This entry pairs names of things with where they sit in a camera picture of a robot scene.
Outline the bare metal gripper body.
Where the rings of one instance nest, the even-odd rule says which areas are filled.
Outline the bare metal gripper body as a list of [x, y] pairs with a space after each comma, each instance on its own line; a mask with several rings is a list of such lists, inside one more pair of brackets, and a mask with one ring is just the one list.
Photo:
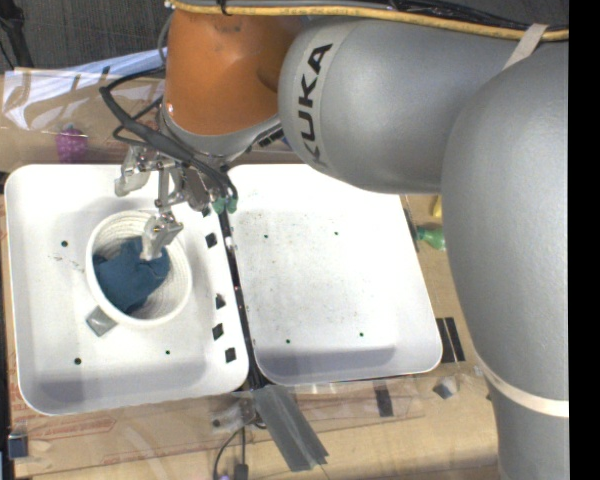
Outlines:
[[208, 168], [204, 163], [196, 167], [153, 147], [139, 144], [129, 147], [129, 163], [132, 161], [137, 162], [141, 170], [148, 172], [148, 182], [153, 174], [157, 175], [154, 205], [158, 213], [171, 211], [179, 204], [187, 204], [194, 211], [204, 213], [211, 210], [212, 196], [219, 195], [212, 176], [204, 172]]

